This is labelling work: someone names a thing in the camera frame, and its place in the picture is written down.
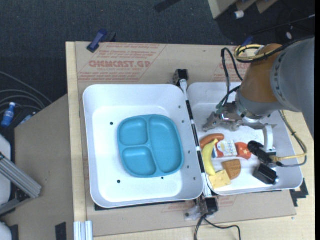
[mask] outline white tray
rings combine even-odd
[[[231,89],[238,86],[233,83]],[[216,111],[216,105],[222,100],[227,93],[227,87],[225,83],[193,83],[188,88],[188,96],[194,116],[194,122],[197,129],[199,140],[209,134],[221,133],[224,134],[225,140],[231,140],[235,142],[248,143],[249,141],[257,141],[264,144],[264,135],[262,130],[254,130],[248,126],[241,126],[237,131],[230,131],[223,127],[203,131],[203,125],[207,122],[207,118],[213,111]],[[229,97],[229,102],[235,100],[235,94]],[[270,118],[266,118],[261,121],[264,124],[276,124],[273,128],[273,145],[276,148],[277,156],[285,157],[294,155],[295,151],[292,146],[286,125],[280,117],[279,112],[274,112]],[[218,172],[223,170],[222,162],[234,158],[213,158],[212,163],[215,170]],[[226,196],[253,192],[265,192],[276,191],[284,189],[298,188],[303,182],[303,175],[300,167],[276,167],[274,170],[278,176],[278,183],[275,185],[267,185],[260,180],[253,177],[255,168],[260,164],[260,161],[255,155],[252,155],[249,160],[244,158],[237,158],[241,163],[240,175],[231,181],[231,184],[218,189],[213,190],[212,186],[209,186],[216,194]],[[293,165],[298,164],[297,159],[284,160],[284,164]]]
[[[103,208],[194,200],[203,181],[193,131],[182,90],[172,84],[91,85],[83,93],[90,191]],[[184,163],[164,177],[130,175],[121,162],[117,144],[119,124],[131,117],[162,115],[180,134]]]

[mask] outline wire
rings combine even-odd
[[[37,94],[39,94],[39,95],[41,95],[43,98],[45,98],[50,104],[52,104],[52,101],[51,101],[47,96],[45,96],[44,94],[42,94],[40,91],[36,90],[35,88],[31,87],[30,85],[28,85],[28,84],[20,81],[19,79],[15,78],[15,77],[7,74],[7,73],[4,73],[4,72],[2,72],[2,71],[0,71],[0,75],[3,75],[3,76],[5,76],[5,77],[7,77],[7,78],[10,78],[10,79],[18,82],[19,84],[21,84],[21,85],[23,85],[23,86],[25,86],[25,87],[28,87],[29,89],[33,90],[34,92],[36,92]]]
[[[239,74],[239,71],[238,71],[238,67],[237,67],[237,63],[236,63],[236,60],[232,54],[232,52],[228,49],[228,48],[223,48],[222,49],[222,53],[221,53],[221,56],[222,56],[222,63],[223,63],[223,59],[225,57],[225,51],[227,51],[232,59],[232,63],[233,63],[233,67],[234,67],[234,70],[238,76],[238,78],[243,81],[243,78],[241,77],[241,75]]]
[[[290,41],[284,45],[282,45],[281,47],[277,48],[277,49],[274,49],[274,50],[271,50],[269,52],[265,52],[265,53],[262,53],[262,54],[258,54],[258,55],[253,55],[253,56],[241,56],[241,54],[243,54],[246,50],[250,50],[250,49],[254,49],[254,50],[259,50],[261,47],[263,47],[263,45],[260,45],[260,44],[249,44],[249,45],[246,45],[246,46],[238,46],[235,51],[234,51],[234,57],[236,58],[237,61],[239,62],[242,62],[242,63],[252,63],[252,62],[257,62],[257,61],[261,61],[261,60],[265,60],[267,59],[268,57],[278,53],[278,52],[281,52],[283,51],[284,49],[286,49],[287,47],[295,44],[295,43],[298,43],[298,42],[301,42],[303,40],[306,40],[306,39],[310,39],[310,38],[313,38],[314,36],[307,36],[307,37],[303,37],[303,38],[300,38],[300,39],[297,39],[297,40],[293,40],[293,41]]]
[[[198,220],[198,223],[197,223],[196,226],[195,226],[195,230],[194,230],[194,240],[198,240],[198,237],[197,237],[198,231],[199,231],[199,228],[200,228],[201,223],[202,223],[202,221],[204,220],[204,218],[205,218],[205,215],[204,215],[204,216],[201,216],[201,218]]]
[[[284,121],[286,127],[288,128],[288,130],[290,131],[291,135],[295,138],[295,140],[298,142],[299,146],[301,147],[303,154],[299,154],[299,155],[290,155],[290,156],[285,156],[285,157],[278,157],[276,164],[280,167],[284,167],[284,168],[292,168],[292,167],[298,167],[298,166],[303,166],[307,163],[307,153],[308,153],[308,149],[307,146],[304,144],[304,142],[299,138],[299,136],[297,135],[297,133],[294,131],[294,129],[292,128],[292,126],[290,125],[290,123],[287,120],[287,117],[285,115],[285,112],[283,110],[279,111],[280,116],[282,118],[282,120]],[[304,157],[304,161],[302,163],[298,163],[298,164],[290,164],[290,165],[285,165],[283,163],[281,163],[281,160],[286,160],[286,159],[293,159],[293,158],[301,158]]]
[[[240,231],[240,227],[237,225],[231,225],[231,226],[217,226],[213,223],[211,223],[210,221],[208,221],[206,218],[204,218],[204,220],[210,224],[211,226],[220,229],[220,230],[226,230],[226,229],[231,229],[231,228],[237,228],[238,229],[238,234],[239,234],[239,240],[241,240],[241,231]]]
[[[206,215],[203,215],[199,220],[198,220],[198,223],[196,224],[195,226],[195,230],[194,230],[194,240],[198,240],[198,231],[199,231],[199,228],[203,222],[203,220],[205,220],[208,224],[210,224],[211,226],[217,228],[217,229],[220,229],[220,230],[227,230],[227,229],[231,229],[231,228],[237,228],[238,229],[238,234],[239,234],[239,240],[241,240],[241,231],[240,231],[240,228],[239,226],[237,225],[231,225],[231,226],[217,226],[213,223],[211,223],[209,220],[207,220],[206,218]]]
[[[238,71],[238,67],[237,67],[237,64],[236,64],[236,61],[235,61],[235,58],[234,56],[232,55],[231,51],[228,49],[228,48],[223,48],[221,50],[221,57],[222,57],[222,66],[223,66],[223,70],[224,70],[224,74],[225,74],[225,79],[226,79],[226,86],[227,86],[227,92],[226,92],[226,95],[224,96],[224,98],[222,99],[222,101],[219,103],[218,107],[220,108],[221,106],[222,107],[225,107],[226,104],[228,103],[228,99],[229,99],[229,95],[231,93],[234,92],[234,90],[231,90],[230,91],[230,78],[229,78],[229,73],[228,73],[228,69],[227,69],[227,65],[226,65],[226,55],[225,55],[225,52],[228,52],[231,59],[232,59],[232,63],[233,63],[233,67],[234,67],[234,70],[237,74],[237,76],[239,77],[239,79],[242,81],[243,78],[241,77],[241,75],[239,74],[239,71]]]
[[[15,104],[15,107],[16,108],[29,108],[29,109],[34,109],[34,110],[37,110],[37,111],[41,111],[41,109],[40,108],[38,108],[38,107],[36,107],[36,106],[30,106],[30,105],[21,105],[21,104],[18,104],[18,103],[16,103]],[[6,109],[4,109],[4,110],[2,110],[2,111],[0,111],[0,115],[2,114],[2,113],[4,113],[5,111],[7,111],[7,108]]]
[[[39,103],[36,99],[34,99],[34,98],[32,98],[32,97],[29,97],[29,96],[25,96],[25,95],[13,95],[13,96],[6,97],[6,98],[0,100],[0,104],[3,103],[4,101],[13,100],[13,99],[26,99],[26,100],[30,100],[30,101],[36,103],[40,108],[42,108],[42,109],[45,108],[45,107],[42,106],[42,104]]]
[[[24,91],[24,90],[18,90],[18,89],[9,89],[9,90],[2,90],[0,91],[0,94],[2,93],[22,93],[22,94],[27,94],[27,95],[30,95],[32,98],[34,98],[40,105],[41,107],[44,109],[46,106],[45,104],[35,95],[27,92],[27,91]]]

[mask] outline yellow object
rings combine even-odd
[[[221,170],[215,175],[210,175],[208,178],[213,189],[222,188],[231,184],[231,180],[226,170]]]
[[[205,169],[205,172],[209,174],[209,181],[213,189],[218,189],[231,184],[231,180],[229,178],[227,171],[222,170],[222,171],[216,172],[214,165],[212,164],[212,161],[211,161],[212,151],[214,150],[214,147],[218,142],[219,140],[215,139],[214,141],[205,145],[202,150],[204,169]]]
[[[214,165],[212,164],[211,157],[212,157],[212,151],[214,150],[214,147],[218,143],[218,140],[215,139],[214,141],[208,143],[204,146],[202,150],[202,157],[203,157],[203,164],[205,172],[209,175],[216,175],[216,170],[214,168]]]

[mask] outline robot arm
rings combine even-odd
[[[239,46],[235,52],[238,61],[251,63],[235,102],[227,103],[222,112],[213,112],[203,130],[220,124],[232,131],[240,125],[259,129],[260,120],[272,112],[289,110],[303,114],[315,139],[315,38],[284,46],[269,44],[253,57],[240,56],[252,47],[261,45]]]
[[[267,45],[260,53],[279,47]],[[278,110],[301,112],[315,139],[315,38],[253,62],[237,92],[236,106],[239,114],[251,120]]]

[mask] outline blue plate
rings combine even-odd
[[[125,119],[117,129],[124,168],[135,177],[163,177],[180,170],[184,152],[175,123],[163,115]]]

